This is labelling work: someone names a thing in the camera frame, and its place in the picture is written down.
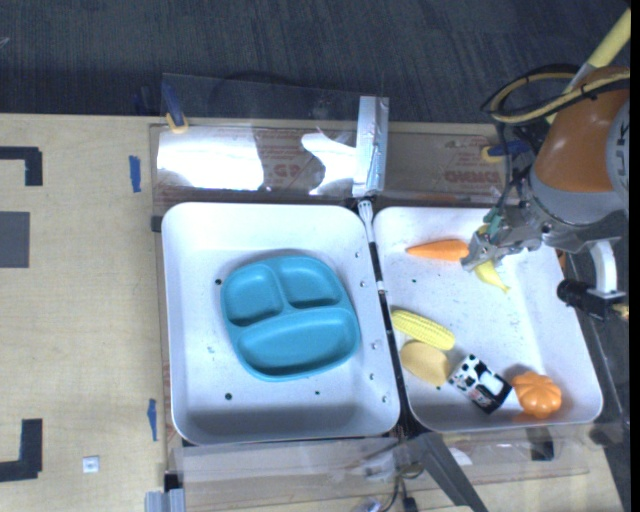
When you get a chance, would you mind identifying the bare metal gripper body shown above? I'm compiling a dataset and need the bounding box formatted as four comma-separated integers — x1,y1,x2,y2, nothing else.
491,201,602,255

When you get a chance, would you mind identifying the yellow banana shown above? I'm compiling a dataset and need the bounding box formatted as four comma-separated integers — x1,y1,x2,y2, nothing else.
472,224,512,295

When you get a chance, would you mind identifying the orange carrot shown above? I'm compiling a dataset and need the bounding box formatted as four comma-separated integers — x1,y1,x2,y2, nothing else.
405,238,471,263

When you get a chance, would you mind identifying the white plastic tray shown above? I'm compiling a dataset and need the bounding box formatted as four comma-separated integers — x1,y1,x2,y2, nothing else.
372,205,605,434
160,201,402,446

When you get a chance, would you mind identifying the yellow corn cob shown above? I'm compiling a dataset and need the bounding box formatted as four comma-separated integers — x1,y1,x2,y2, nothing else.
390,308,457,352

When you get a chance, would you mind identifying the yellow oval toy food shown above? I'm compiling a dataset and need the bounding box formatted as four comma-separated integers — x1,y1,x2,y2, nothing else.
399,339,452,388

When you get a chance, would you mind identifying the black and white cow-print carton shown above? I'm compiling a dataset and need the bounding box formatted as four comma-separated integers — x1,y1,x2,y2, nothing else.
447,353,514,416

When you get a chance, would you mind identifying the orange pumpkin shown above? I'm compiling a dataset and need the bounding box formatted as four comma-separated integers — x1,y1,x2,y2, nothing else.
510,370,564,420

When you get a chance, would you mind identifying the blue divided plate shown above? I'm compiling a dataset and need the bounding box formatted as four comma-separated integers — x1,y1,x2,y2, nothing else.
219,254,362,383

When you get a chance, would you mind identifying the black cylinder on white bracket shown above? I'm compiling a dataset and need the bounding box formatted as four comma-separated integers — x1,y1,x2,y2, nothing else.
556,239,629,322

